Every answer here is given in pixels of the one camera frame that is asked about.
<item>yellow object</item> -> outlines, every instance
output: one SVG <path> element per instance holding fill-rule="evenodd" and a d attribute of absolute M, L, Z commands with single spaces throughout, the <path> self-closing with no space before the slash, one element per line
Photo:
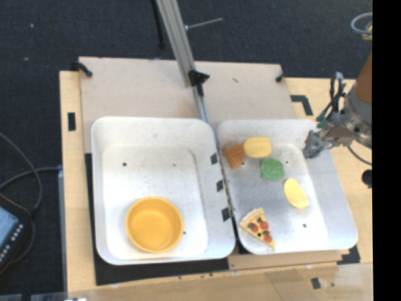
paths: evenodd
<path fill-rule="evenodd" d="M 181 240 L 184 222 L 179 210 L 170 201 L 149 197 L 130 207 L 125 227 L 137 248 L 161 253 L 171 250 Z"/>
<path fill-rule="evenodd" d="M 244 150 L 249 157 L 266 157 L 271 153 L 270 139 L 268 137 L 250 137 L 245 140 Z"/>
<path fill-rule="evenodd" d="M 284 183 L 284 193 L 288 202 L 295 208 L 305 208 L 309 205 L 309 199 L 298 182 L 289 178 Z"/>

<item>bowl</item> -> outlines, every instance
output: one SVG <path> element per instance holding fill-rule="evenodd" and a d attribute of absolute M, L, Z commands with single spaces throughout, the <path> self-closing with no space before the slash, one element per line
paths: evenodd
<path fill-rule="evenodd" d="M 125 227 L 137 248 L 148 253 L 162 253 L 179 243 L 184 222 L 180 211 L 170 201 L 147 197 L 131 205 Z"/>

